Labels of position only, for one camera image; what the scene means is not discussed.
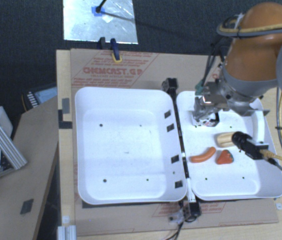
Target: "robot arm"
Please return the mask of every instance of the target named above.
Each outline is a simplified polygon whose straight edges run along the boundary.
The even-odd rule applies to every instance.
[[[282,5],[258,4],[235,25],[218,27],[219,34],[234,39],[219,79],[208,82],[195,98],[194,122],[221,109],[248,116],[251,102],[276,86],[282,90]]]

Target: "silver metal sheet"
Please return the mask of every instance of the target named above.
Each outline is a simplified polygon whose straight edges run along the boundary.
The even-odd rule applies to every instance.
[[[64,39],[138,44],[132,0],[107,0],[102,13],[93,13],[102,0],[63,0]]]

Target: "empty white tray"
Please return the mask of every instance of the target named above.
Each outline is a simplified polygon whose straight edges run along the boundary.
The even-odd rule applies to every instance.
[[[75,95],[78,191],[93,205],[172,202],[187,191],[173,102],[160,90]]]
[[[191,188],[194,194],[207,201],[276,198],[282,196],[282,172],[264,160],[252,160],[238,148],[217,146],[216,137],[225,132],[243,132],[253,135],[253,121],[250,116],[239,116],[233,111],[220,111],[220,122],[216,127],[193,126],[195,93],[184,91],[177,96],[177,107],[184,149],[187,158],[205,153],[209,147],[216,147],[216,153],[207,161],[188,162]],[[262,110],[257,99],[251,105]],[[264,142],[275,153],[269,127],[265,121]],[[234,162],[218,165],[216,159],[222,150],[229,150]]]

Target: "white tray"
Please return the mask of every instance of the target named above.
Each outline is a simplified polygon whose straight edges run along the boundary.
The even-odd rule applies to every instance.
[[[217,146],[216,136],[224,132],[240,131],[253,135],[253,121],[250,116],[239,116],[233,111],[220,111],[220,122],[216,127],[192,124],[195,93],[184,91],[177,96],[182,137],[187,157],[200,155],[209,147],[216,147],[216,153],[201,163],[188,162],[191,188],[194,194],[207,201],[276,198],[282,196],[282,172],[264,160],[252,160],[238,148],[221,148]],[[262,110],[257,99],[251,105]],[[275,153],[269,127],[265,121],[264,142]],[[228,149],[234,157],[231,164],[216,164],[223,149]]]
[[[187,191],[174,107],[160,90],[75,95],[78,191],[93,205],[172,202]]]

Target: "metal plate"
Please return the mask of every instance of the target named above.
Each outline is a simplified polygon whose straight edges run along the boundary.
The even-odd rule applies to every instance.
[[[102,13],[93,12],[102,0],[63,0],[64,39],[138,44],[132,0],[107,0]]]

